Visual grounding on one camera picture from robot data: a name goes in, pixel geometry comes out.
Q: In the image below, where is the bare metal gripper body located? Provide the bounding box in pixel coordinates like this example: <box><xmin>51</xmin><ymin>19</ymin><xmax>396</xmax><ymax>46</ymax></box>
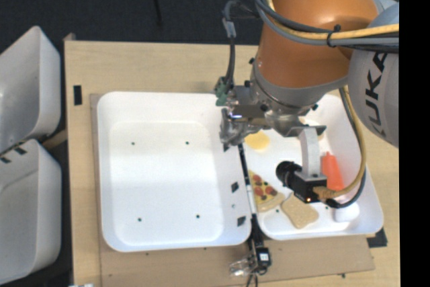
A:
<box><xmin>222</xmin><ymin>85</ymin><xmax>319</xmax><ymax>137</ymax></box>

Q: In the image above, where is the pale yellow round biscuit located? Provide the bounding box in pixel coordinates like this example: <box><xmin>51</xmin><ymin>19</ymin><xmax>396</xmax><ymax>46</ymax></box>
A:
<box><xmin>244</xmin><ymin>130</ymin><xmax>271</xmax><ymax>153</ymax></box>

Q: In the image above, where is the thin black and white rod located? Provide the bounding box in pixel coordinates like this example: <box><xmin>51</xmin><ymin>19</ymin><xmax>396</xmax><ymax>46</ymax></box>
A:
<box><xmin>236</xmin><ymin>142</ymin><xmax>263</xmax><ymax>248</ymax></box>

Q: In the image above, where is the toy pizza slice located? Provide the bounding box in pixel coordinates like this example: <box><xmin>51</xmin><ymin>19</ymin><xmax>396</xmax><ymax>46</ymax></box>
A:
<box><xmin>247</xmin><ymin>169</ymin><xmax>286</xmax><ymax>213</ymax></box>

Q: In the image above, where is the white plastic tray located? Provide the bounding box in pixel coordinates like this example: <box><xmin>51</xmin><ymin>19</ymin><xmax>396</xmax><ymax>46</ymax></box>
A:
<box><xmin>96</xmin><ymin>91</ymin><xmax>253</xmax><ymax>253</ymax></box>
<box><xmin>239</xmin><ymin>93</ymin><xmax>385</xmax><ymax>241</ymax></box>

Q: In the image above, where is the beige toy bread slice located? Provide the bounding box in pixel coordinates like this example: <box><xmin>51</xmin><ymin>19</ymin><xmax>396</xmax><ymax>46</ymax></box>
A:
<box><xmin>280</xmin><ymin>192</ymin><xmax>320</xmax><ymax>230</ymax></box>

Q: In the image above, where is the orange toy bottle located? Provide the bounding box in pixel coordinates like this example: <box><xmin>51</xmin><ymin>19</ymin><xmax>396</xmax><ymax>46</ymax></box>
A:
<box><xmin>320</xmin><ymin>151</ymin><xmax>345</xmax><ymax>192</ymax></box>

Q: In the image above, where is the black cylinder on white bracket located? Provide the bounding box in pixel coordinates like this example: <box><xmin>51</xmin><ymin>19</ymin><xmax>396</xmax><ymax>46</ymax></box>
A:
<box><xmin>275</xmin><ymin>125</ymin><xmax>329</xmax><ymax>204</ymax></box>

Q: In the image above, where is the black block with thin wires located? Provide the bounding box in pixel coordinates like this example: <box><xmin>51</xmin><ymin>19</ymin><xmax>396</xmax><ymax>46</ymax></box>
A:
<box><xmin>255</xmin><ymin>246</ymin><xmax>273</xmax><ymax>268</ymax></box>

